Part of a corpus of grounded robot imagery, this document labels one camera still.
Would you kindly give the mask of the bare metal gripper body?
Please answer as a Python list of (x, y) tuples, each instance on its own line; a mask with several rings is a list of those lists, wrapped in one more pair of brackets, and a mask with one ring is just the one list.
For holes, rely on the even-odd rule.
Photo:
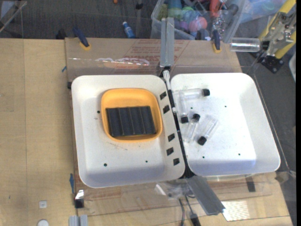
[(278, 12), (267, 34), (268, 56), (284, 56), (296, 42), (296, 11)]

